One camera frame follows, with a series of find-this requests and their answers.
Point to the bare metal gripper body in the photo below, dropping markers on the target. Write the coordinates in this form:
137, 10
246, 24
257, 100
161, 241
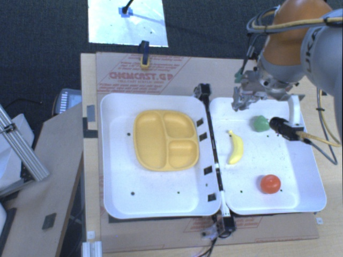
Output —
254, 86

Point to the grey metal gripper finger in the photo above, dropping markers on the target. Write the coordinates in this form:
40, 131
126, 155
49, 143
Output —
247, 102
236, 100

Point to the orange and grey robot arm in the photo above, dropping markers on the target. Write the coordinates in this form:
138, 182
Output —
294, 31

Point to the green toy pepper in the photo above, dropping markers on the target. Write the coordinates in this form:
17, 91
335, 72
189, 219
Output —
259, 124

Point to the yellow banana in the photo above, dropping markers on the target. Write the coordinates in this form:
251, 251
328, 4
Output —
237, 149

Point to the thin black and white rod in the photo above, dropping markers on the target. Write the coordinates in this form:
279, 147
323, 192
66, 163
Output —
213, 143

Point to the white plastic tray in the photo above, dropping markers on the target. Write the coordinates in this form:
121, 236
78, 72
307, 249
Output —
160, 191
268, 157

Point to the brown cardboard board red print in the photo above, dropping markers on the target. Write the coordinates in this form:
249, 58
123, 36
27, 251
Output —
171, 71

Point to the red toy tomato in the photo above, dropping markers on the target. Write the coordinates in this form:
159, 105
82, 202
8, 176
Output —
270, 184

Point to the yellow divided plate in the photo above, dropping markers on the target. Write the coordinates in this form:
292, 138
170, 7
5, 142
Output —
160, 140

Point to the black cylinder on white bracket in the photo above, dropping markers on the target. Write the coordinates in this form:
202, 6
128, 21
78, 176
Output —
285, 128

